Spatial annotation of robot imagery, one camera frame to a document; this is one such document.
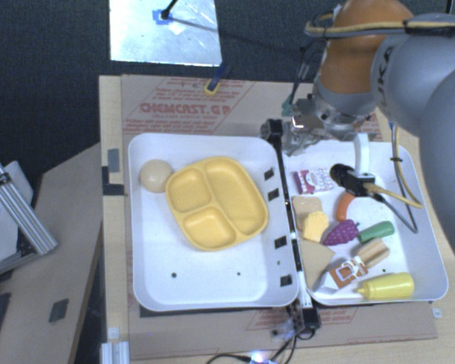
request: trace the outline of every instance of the toy ketchup bottle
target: toy ketchup bottle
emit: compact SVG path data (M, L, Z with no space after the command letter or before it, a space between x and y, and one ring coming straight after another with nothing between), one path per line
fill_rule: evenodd
M400 272L368 279L362 283L362 287L357 292L369 300L379 300L410 297L414 290L415 283L412 276L407 272Z

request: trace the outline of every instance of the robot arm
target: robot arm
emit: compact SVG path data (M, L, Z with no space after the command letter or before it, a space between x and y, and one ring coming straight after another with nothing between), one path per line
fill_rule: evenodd
M378 106L419 137L425 183L455 252L455 16L348 0L332 27L308 24L306 33L328 41L309 116L344 140Z

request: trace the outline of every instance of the white tray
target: white tray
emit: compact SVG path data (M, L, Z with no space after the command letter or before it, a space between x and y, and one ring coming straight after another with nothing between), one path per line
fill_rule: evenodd
M369 151L369 171L376 176L376 184L400 194L394 175L393 162L390 160L392 156L391 144L370 143ZM409 188L422 201L422 194L410 154L401 147L400 157L403 159L401 165ZM337 163L354 167L354 146L352 143L323 141L310 146L306 153L302 155L290 158L285 156L284 162L287 168L288 189L290 195L295 196L299 194L292 175L295 171L315 168L330 169L332 165ZM322 208L330 218L331 227L337 223L335 220L335 209L338 198L343 191L342 187L335 187L330 191L313 194L313 196L317 196L322 201ZM403 213L403 216L409 221L409 216L403 203L389 196L385 196L385 199ZM412 233L389 208L370 198L353 200L349 205L347 218L354 220L354 222L359 222L360 230L385 220L391 221L396 229L395 234L383 238L391 254L371 268L365 279L391 272L409 272L415 281L415 292L410 298L401 301L438 300L447 292L447 275L426 209L412 208L412 210L419 229L417 234ZM335 267L340 262L354 256L360 245L359 240L354 239L347 244L331 247L335 251L335 256L331 261L330 267ZM304 260L304 263L305 268L310 268L309 260ZM334 294L310 291L310 295L316 301L327 306L387 302L384 300L367 300L357 293L355 289L361 284L361 281L355 281Z
M217 252L194 247L184 236L164 193L140 185L142 165L167 161L174 171L212 156L237 160L268 206L265 230L244 243ZM238 136L145 133L128 149L133 235L133 290L154 311L273 307L291 303L298 292L283 190L275 151L264 140ZM265 172L273 176L265 180ZM268 201L278 189L279 197ZM286 245L275 241L286 237Z

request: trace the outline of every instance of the yellow plate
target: yellow plate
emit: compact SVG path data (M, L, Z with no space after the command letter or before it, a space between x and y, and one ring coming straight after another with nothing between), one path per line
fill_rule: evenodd
M168 204L187 239L218 251L259 234L268 208L246 170L223 156L186 166L168 179Z

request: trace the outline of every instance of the round beige toy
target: round beige toy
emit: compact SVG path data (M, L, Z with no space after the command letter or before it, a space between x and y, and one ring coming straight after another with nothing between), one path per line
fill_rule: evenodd
M160 159L152 159L140 170L140 182L152 193L164 193L168 178L174 171L172 167Z

